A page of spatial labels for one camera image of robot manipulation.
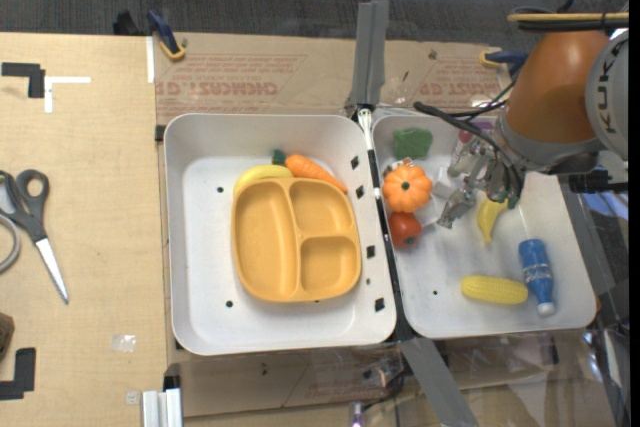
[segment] scissors handle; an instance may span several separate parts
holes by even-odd
[[[36,179],[41,179],[39,178],[39,175],[41,175],[42,173],[35,171],[37,175],[33,175],[31,174],[33,172],[34,172],[33,170],[27,170],[27,171],[23,171],[22,173],[20,173],[20,175],[18,175],[18,176],[21,176],[24,173],[27,173],[21,180],[21,183],[23,184],[22,185],[23,188],[26,189],[26,186],[28,186],[29,181],[31,180],[31,177],[35,177]],[[22,226],[25,230],[27,230],[29,232],[29,236],[31,237],[32,241],[37,242],[39,240],[47,238],[47,233],[45,232],[42,224],[42,211],[44,209],[44,198],[46,197],[49,191],[49,180],[46,179],[46,176],[44,176],[45,180],[42,183],[42,191],[37,196],[33,196],[29,194],[29,191],[27,190],[27,194],[24,197],[24,202],[23,202],[23,194],[21,192],[20,187],[18,186],[16,179],[6,171],[0,171],[0,178],[4,179],[4,184],[5,184],[5,187],[7,188],[9,200],[11,200],[11,203],[13,204],[13,208],[14,208],[14,210],[11,212],[0,208],[0,213],[4,214],[6,217],[8,217],[15,223]],[[36,205],[35,208],[36,208],[36,213],[40,214],[40,218],[36,218],[35,216],[31,215],[29,211],[25,209],[24,203],[26,203],[27,206],[31,208],[31,204],[33,204],[34,202],[36,204],[39,204],[39,205]]]

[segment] toy carrot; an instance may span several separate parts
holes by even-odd
[[[287,157],[280,150],[275,150],[273,152],[272,163],[280,166],[286,166],[289,171],[293,173],[293,176],[297,178],[315,178],[316,180],[324,180],[325,182],[335,185],[345,194],[347,193],[347,186],[345,184],[322,166],[316,164],[313,160],[303,155],[289,155]]]

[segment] red tomato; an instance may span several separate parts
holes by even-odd
[[[389,232],[393,247],[413,246],[422,233],[422,225],[416,216],[407,212],[393,212],[389,216]]]

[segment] metal ring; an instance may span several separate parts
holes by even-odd
[[[8,217],[0,214],[0,224],[3,224],[13,236],[13,248],[9,251],[7,256],[2,262],[0,262],[0,274],[6,271],[18,258],[20,254],[20,233],[18,227],[13,224],[13,221]]]

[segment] toy tomato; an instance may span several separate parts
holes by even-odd
[[[429,203],[432,188],[424,169],[403,164],[385,176],[382,195],[391,211],[411,214]]]
[[[393,247],[407,248],[414,245],[420,238],[422,225],[413,214],[393,212],[389,216],[389,231]]]

